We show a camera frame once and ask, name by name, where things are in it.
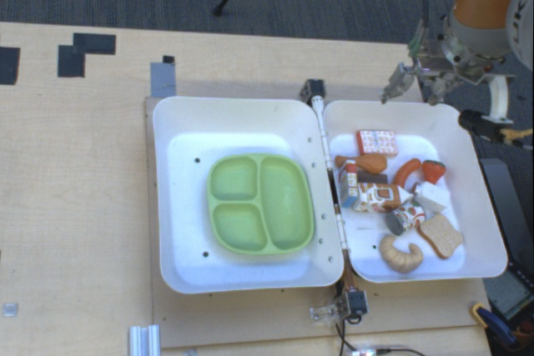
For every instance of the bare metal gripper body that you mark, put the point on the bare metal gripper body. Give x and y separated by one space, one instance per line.
438 64

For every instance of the beige croissant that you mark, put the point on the beige croissant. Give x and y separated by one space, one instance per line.
398 258

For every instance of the brown chicken drumstick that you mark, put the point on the brown chicken drumstick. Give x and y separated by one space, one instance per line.
369 163

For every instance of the orange sausage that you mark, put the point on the orange sausage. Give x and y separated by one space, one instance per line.
406 172

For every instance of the brown block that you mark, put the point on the brown block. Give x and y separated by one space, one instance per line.
373 178

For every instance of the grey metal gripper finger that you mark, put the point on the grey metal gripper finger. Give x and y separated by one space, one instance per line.
398 81
439 89

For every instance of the black cylinder on white bracket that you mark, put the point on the black cylinder on white bracket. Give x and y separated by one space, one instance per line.
480 123

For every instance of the blue and white carton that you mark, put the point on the blue and white carton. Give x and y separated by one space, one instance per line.
347 189

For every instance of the tan bread slice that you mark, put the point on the tan bread slice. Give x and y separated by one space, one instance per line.
442 237

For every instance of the red strawberry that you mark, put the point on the red strawberry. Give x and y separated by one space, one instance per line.
434 171

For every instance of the red and white patterned box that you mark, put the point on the red and white patterned box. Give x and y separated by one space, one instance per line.
376 142

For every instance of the patterned grey-top small carton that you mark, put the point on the patterned grey-top small carton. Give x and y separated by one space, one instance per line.
406 217

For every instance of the green divided plate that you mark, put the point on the green divided plate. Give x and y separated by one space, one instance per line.
283 200

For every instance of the thin black and white rod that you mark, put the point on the thin black and white rod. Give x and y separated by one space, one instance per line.
322 129

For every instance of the orange patterned brown-top carton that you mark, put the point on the orange patterned brown-top carton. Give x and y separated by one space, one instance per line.
379 198

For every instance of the white bottle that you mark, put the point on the white bottle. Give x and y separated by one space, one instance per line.
434 198

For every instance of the white plastic tray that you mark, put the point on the white plastic tray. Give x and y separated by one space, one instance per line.
471 229
187 187

